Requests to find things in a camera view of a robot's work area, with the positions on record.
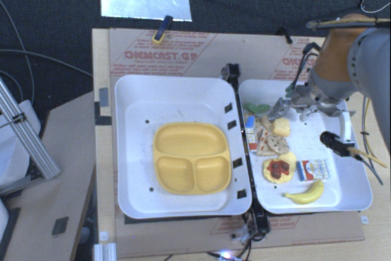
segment yellow divided plate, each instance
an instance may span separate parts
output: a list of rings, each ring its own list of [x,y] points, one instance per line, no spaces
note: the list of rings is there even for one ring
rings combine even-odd
[[[153,138],[153,163],[160,185],[175,194],[211,194],[231,180],[225,134],[207,123],[168,123]]]

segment red sauce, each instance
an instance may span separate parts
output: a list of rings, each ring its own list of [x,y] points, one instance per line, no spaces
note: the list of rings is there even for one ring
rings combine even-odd
[[[286,163],[285,161],[279,160],[279,161],[271,161],[268,170],[270,171],[270,174],[272,177],[279,179],[281,178],[281,173],[284,173],[285,175],[289,175],[289,163]]]

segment wooden edge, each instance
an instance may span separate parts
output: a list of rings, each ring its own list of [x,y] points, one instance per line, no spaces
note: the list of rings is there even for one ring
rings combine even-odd
[[[108,89],[109,105],[100,106],[101,116],[111,116],[110,104],[110,61],[109,30],[92,30],[93,54],[93,90],[94,102],[100,101],[100,89]],[[99,243],[115,243],[115,199],[114,199],[114,167],[112,155],[111,125],[95,125],[95,147],[97,153],[97,208]]]

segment toy banana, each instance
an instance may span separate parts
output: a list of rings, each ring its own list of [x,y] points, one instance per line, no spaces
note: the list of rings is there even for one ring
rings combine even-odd
[[[324,184],[322,180],[316,181],[311,187],[304,193],[300,194],[288,194],[285,193],[285,197],[292,199],[293,202],[299,205],[310,204],[316,201],[322,196],[324,190]]]

